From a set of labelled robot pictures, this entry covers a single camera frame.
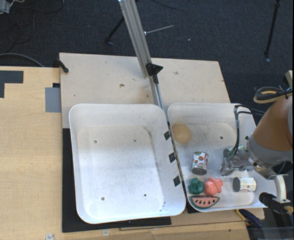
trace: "silver can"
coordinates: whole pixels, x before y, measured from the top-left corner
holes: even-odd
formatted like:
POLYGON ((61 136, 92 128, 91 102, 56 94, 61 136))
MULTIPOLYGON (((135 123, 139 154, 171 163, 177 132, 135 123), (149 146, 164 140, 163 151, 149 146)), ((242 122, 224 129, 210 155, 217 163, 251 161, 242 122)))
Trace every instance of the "silver can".
POLYGON ((196 175, 205 175, 208 168, 208 158, 209 155, 205 152, 194 152, 191 169, 192 173, 196 175))

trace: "toy watermelon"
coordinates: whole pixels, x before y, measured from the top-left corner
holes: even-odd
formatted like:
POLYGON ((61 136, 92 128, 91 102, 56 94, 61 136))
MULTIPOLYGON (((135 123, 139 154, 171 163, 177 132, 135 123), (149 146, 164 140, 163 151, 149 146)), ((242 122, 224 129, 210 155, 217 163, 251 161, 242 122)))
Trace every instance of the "toy watermelon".
POLYGON ((200 209, 206 209, 209 207, 214 206, 218 201, 220 200, 220 197, 213 196, 213 195, 193 195, 190 197, 191 203, 200 209))

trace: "light wood surface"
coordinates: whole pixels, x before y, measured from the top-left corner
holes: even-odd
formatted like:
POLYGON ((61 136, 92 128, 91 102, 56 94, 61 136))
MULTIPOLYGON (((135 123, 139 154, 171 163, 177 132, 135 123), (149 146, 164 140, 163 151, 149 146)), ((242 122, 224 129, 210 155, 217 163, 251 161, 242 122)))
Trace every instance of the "light wood surface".
MULTIPOLYGON (((53 234, 55 240, 175 240, 181 235, 191 240, 249 239, 234 210, 184 212, 172 217, 172 225, 160 228, 62 233, 62 113, 45 112, 45 88, 60 82, 61 70, 0 70, 24 71, 23 83, 6 83, 0 98, 0 240, 44 240, 46 234, 53 234)), ((254 213, 264 216, 262 209, 254 213)))

